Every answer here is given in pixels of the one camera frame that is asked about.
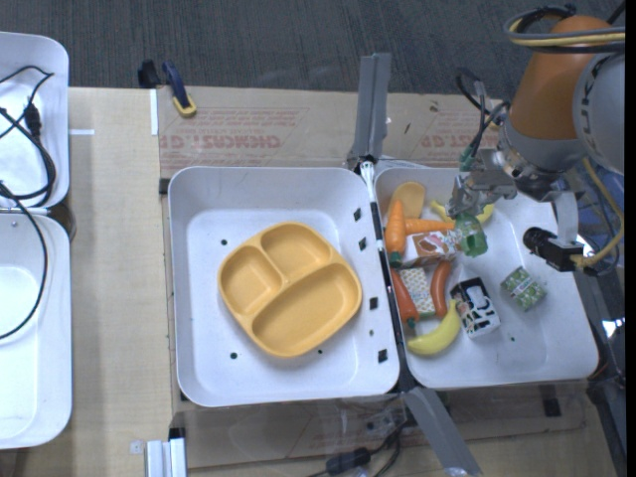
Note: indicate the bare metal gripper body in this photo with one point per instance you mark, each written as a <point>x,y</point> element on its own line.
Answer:
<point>492,174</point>

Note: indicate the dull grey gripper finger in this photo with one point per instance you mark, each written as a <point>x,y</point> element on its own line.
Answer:
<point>458,199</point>
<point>478,201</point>

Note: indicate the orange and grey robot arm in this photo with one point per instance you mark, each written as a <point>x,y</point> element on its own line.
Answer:
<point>544,97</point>

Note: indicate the yellow banana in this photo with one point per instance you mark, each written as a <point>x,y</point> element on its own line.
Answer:
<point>487,212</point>
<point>439,338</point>

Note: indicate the green plastic bottle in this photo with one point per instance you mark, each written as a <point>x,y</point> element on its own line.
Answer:
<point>474,239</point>

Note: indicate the orange carrot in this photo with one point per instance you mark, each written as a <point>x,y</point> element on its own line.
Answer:
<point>395,231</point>
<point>427,226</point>
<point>405,301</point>

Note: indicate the orange and white juice carton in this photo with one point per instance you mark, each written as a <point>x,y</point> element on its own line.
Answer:
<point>429,249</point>

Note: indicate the thin black and white rod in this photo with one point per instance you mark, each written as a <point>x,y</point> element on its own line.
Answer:
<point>377,226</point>

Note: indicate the orange sausage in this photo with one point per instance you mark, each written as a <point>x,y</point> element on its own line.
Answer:
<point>440,286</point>

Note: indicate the orange and green checked carton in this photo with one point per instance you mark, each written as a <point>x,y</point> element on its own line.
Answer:
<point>420,288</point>

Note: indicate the green and white carton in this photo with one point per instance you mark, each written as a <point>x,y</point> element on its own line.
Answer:
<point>523,288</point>

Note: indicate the black and white milk carton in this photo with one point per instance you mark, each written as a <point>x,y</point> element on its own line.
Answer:
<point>477,311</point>

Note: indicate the white plastic tray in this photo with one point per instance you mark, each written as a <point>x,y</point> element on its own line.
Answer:
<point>208,316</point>
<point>536,341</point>

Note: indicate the yellow divided plate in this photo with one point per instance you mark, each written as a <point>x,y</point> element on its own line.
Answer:
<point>298,296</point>

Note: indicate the brown cardboard board red print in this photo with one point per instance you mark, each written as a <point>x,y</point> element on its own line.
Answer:
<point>278,132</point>

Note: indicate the black cylinder on white bracket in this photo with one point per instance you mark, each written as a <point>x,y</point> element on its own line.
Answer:
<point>554,252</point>

